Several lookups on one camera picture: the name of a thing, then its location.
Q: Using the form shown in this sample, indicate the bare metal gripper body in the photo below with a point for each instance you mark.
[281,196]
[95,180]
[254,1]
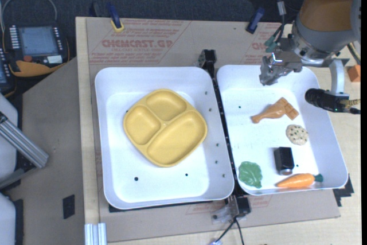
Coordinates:
[291,61]

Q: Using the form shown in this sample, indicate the orange cube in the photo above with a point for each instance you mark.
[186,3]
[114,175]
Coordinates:
[354,74]

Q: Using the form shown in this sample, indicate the yellow divided plate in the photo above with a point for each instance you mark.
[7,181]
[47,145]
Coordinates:
[164,127]

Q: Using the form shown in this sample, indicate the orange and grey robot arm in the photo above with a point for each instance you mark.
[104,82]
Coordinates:
[327,3]

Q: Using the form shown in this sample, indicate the orange carrot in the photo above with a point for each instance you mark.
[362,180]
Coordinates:
[295,180]

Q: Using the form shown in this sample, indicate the brown chocolate bar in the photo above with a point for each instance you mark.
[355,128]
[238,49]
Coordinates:
[291,112]

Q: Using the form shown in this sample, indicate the orange chicken drumstick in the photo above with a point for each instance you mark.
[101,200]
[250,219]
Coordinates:
[269,114]

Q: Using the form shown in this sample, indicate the green lettuce leaf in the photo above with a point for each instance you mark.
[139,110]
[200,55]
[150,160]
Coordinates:
[250,175]

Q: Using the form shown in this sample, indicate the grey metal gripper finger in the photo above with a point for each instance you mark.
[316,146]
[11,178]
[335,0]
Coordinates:
[277,74]
[265,74]

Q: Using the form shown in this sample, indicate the beige chocolate chip biscuit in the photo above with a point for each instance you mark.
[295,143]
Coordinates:
[297,135]

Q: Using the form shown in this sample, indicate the thin black rod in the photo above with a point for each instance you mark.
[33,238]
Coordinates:
[223,123]

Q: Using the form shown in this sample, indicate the black cylinder on white bracket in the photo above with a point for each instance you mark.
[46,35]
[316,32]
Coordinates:
[324,99]

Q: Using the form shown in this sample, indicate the brown cardboard board red print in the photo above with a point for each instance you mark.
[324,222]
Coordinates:
[160,43]

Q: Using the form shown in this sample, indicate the white plastic tray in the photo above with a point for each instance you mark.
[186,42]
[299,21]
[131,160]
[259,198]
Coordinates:
[160,186]
[258,140]

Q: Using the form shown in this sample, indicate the black can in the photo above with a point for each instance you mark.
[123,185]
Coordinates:
[284,159]

